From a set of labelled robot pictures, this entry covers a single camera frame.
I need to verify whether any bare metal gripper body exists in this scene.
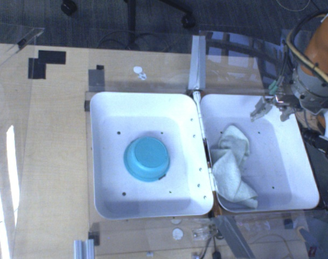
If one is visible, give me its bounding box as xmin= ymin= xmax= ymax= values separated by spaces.
xmin=265 ymin=93 xmax=303 ymax=112

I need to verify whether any white plastic tray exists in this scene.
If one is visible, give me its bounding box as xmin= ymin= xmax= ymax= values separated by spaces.
xmin=199 ymin=93 xmax=321 ymax=214
xmin=89 ymin=91 xmax=215 ymax=221

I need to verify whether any pale green towel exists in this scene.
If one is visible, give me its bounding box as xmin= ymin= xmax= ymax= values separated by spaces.
xmin=209 ymin=124 xmax=259 ymax=209

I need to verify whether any blue bowl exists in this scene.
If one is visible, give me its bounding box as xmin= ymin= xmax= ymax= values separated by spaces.
xmin=123 ymin=136 xmax=172 ymax=183

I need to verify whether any black chair base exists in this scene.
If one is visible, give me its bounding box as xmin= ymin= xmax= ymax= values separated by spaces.
xmin=60 ymin=0 xmax=195 ymax=51

